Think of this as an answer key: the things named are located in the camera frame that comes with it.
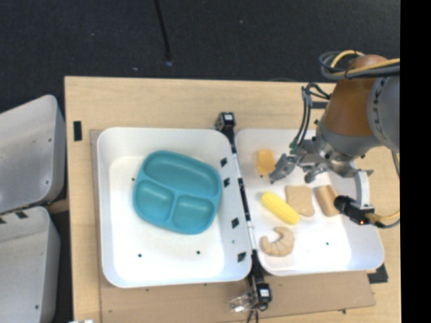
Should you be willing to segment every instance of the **white container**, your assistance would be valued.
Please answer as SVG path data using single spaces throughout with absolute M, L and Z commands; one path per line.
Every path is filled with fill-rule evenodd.
M 222 181 L 218 213 L 197 235 L 144 221 L 133 208 L 134 179 L 144 159 L 166 150 L 205 162 Z M 118 287 L 237 281 L 251 269 L 251 246 L 230 144 L 217 131 L 106 129 L 97 141 L 102 269 Z
M 273 185 L 268 178 L 260 178 L 255 169 L 257 150 L 270 148 L 281 155 L 293 137 L 294 131 L 241 131 L 236 138 L 238 168 L 227 138 L 218 131 L 120 127 L 103 131 L 96 143 L 96 175 L 105 277 L 117 287 L 237 281 L 246 277 L 255 240 L 265 235 L 276 238 L 273 228 L 283 224 L 259 206 L 260 194 L 271 189 L 281 196 L 286 184 L 304 183 L 301 169 Z M 160 150 L 203 161 L 213 166 L 222 180 L 230 179 L 215 221 L 202 234 L 168 231 L 136 214 L 132 202 L 134 179 L 144 159 Z M 221 159 L 227 160 L 223 167 Z M 249 228 L 238 186 L 241 173 L 251 211 Z M 321 184 L 332 184 L 340 194 L 355 198 L 353 180 L 323 174 L 312 186 Z M 317 207 L 315 211 L 314 217 L 302 218 L 292 227 L 296 237 L 292 254 L 267 256 L 259 245 L 255 246 L 266 271 L 288 276 L 380 266 L 383 247 L 375 227 L 357 226 L 342 216 L 327 218 Z M 232 228 L 235 220 L 239 224 Z
M 0 114 L 0 322 L 55 315 L 60 237 L 41 205 L 63 189 L 65 142 L 54 96 Z

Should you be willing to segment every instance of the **blue plate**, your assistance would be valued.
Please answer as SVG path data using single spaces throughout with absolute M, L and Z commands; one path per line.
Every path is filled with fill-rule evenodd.
M 170 151 L 151 153 L 133 189 L 137 214 L 154 225 L 182 234 L 199 234 L 213 222 L 222 181 L 210 165 Z

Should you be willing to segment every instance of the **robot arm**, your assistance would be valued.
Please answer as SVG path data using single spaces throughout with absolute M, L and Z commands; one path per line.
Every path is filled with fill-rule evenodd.
M 336 68 L 346 56 L 354 56 L 348 68 Z M 357 182 L 357 202 L 339 197 L 335 203 L 340 211 L 351 205 L 369 207 L 368 181 L 364 176 L 372 170 L 358 170 L 353 161 L 381 145 L 394 155 L 399 153 L 399 59 L 386 60 L 378 55 L 347 50 L 326 53 L 321 56 L 321 63 L 324 76 L 338 80 L 335 89 L 327 95 L 313 83 L 303 88 L 305 109 L 300 131 L 290 144 L 290 155 L 282 155 L 269 179 L 274 183 L 300 166 L 306 172 L 305 182 L 310 183 L 320 173 L 331 170 L 344 178 L 354 177 Z M 305 139 L 312 94 L 328 99 L 329 103 L 316 135 Z M 368 218 L 378 225 L 376 215 L 369 213 Z

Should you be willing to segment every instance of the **grey bin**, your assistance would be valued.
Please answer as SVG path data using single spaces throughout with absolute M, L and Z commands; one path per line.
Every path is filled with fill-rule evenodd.
M 0 114 L 0 322 L 54 318 L 60 237 L 44 205 L 63 190 L 65 153 L 54 96 Z

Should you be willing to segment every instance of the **wooden table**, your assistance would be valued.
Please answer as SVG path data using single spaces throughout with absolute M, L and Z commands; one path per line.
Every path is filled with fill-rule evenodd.
M 247 289 L 235 283 L 119 289 L 103 276 L 98 257 L 90 131 L 109 127 L 211 128 L 220 112 L 233 112 L 236 130 L 297 129 L 304 83 L 184 79 L 65 78 L 68 190 L 71 222 L 73 313 L 95 322 L 239 322 L 228 300 Z M 331 92 L 333 84 L 322 84 Z M 313 109 L 312 120 L 322 110 Z M 359 167 L 374 169 L 371 199 L 377 213 L 399 207 L 399 179 L 384 147 Z M 366 272 L 266 279 L 274 300 L 261 313 L 266 323 L 400 322 L 399 226 L 380 231 L 388 283 L 370 285 Z

